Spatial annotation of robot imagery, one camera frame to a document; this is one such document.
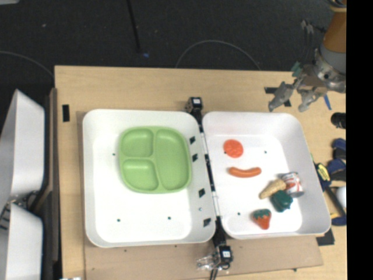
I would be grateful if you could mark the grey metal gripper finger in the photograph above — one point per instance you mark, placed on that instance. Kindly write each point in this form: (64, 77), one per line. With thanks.
(281, 95)
(309, 99)

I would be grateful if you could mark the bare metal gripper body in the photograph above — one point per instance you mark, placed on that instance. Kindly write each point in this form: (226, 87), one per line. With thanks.
(316, 79)

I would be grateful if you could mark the orange round toy slice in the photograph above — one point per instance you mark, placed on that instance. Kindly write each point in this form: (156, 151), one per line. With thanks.
(233, 148)

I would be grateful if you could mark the orange toy sausage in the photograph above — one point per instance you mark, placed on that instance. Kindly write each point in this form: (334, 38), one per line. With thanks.
(244, 172)

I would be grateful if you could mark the red and white can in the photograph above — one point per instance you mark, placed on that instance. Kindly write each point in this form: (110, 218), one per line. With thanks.
(295, 185)

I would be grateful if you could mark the beige toy cone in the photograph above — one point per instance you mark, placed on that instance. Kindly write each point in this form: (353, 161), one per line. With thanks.
(271, 189)

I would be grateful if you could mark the thin black and white rod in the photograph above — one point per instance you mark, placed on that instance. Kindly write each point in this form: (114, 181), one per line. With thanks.
(208, 162)

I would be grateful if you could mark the white plastic tray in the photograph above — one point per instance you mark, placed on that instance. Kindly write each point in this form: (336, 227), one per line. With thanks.
(247, 194)
(145, 214)

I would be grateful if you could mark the dark green toy pepper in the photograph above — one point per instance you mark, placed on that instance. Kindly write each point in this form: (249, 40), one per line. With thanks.
(281, 201)

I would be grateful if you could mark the red toy strawberry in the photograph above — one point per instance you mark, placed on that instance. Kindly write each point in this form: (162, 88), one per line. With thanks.
(262, 220)

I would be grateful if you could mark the green divided plate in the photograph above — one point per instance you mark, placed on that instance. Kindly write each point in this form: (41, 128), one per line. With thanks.
(170, 159)

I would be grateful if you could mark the black cylinder on white bracket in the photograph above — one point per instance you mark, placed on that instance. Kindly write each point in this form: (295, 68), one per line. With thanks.
(339, 120)

